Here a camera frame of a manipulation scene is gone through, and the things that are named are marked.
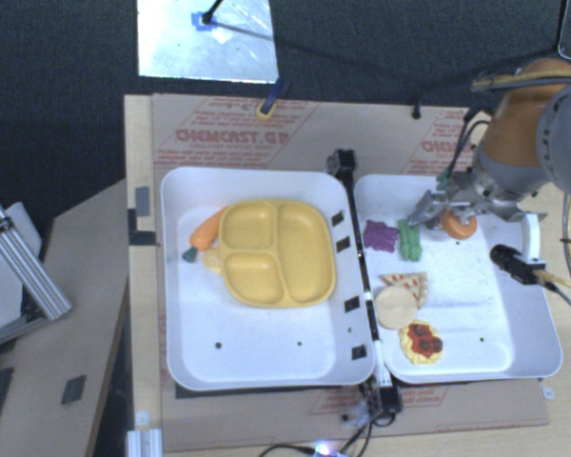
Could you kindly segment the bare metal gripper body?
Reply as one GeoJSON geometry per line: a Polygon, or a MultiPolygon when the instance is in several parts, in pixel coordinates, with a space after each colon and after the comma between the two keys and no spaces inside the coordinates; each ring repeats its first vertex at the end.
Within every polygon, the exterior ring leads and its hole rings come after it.
{"type": "Polygon", "coordinates": [[[523,218],[519,206],[522,195],[499,186],[485,173],[453,172],[437,178],[437,190],[443,193],[447,209],[470,206],[477,216],[494,214],[499,218],[523,218]]]}

